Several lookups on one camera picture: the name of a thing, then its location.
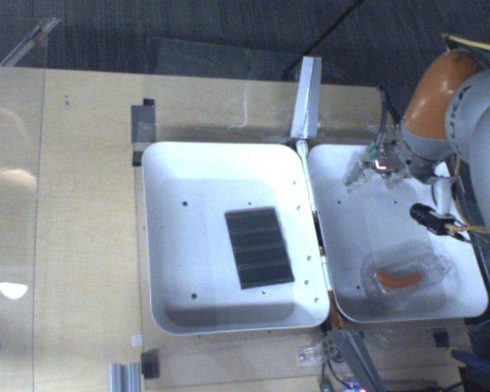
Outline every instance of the gray carpet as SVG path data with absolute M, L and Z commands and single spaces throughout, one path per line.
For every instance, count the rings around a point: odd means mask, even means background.
M 0 21 L 61 17 L 52 68 L 276 79 L 349 4 L 0 0 Z M 421 72 L 443 51 L 442 32 L 490 42 L 490 0 L 367 0 L 314 53 L 323 57 L 325 82 L 385 84 L 404 109 Z

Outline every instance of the transparent panel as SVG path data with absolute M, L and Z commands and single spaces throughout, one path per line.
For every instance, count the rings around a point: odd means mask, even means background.
M 0 19 L 0 390 L 33 388 L 33 299 L 46 41 L 35 20 Z

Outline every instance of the metal rod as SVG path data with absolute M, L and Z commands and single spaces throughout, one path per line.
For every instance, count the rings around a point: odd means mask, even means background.
M 342 22 L 347 18 L 347 16 L 352 13 L 357 7 L 361 6 L 365 0 L 352 0 L 350 6 L 339 15 L 339 17 L 328 27 L 325 31 L 319 35 L 319 37 L 312 42 L 295 60 L 290 64 L 281 74 L 281 79 L 284 79 L 288 74 L 300 63 L 301 58 L 309 55 L 313 49 L 316 48 L 321 42 L 323 42 L 328 35 L 330 35 L 334 29 L 336 29 Z

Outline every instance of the black rectangle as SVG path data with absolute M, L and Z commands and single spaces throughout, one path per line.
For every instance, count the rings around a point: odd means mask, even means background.
M 273 207 L 225 213 L 242 289 L 294 282 Z

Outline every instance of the wooden surface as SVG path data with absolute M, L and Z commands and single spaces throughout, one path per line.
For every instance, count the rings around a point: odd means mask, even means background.
M 143 350 L 133 343 L 142 333 L 145 272 L 138 259 L 131 105 L 140 105 L 143 97 L 156 99 L 158 118 L 170 129 L 210 123 L 279 130 L 290 126 L 295 96 L 296 86 L 287 83 L 47 71 L 34 288 L 37 392 L 105 391 L 109 364 L 138 361 Z M 324 86 L 320 113 L 322 134 L 365 141 L 377 128 L 379 96 L 371 88 Z M 272 351 L 272 359 L 279 359 Z M 453 366 L 384 375 L 440 385 L 458 379 Z M 303 376 L 175 390 L 319 388 L 316 376 Z

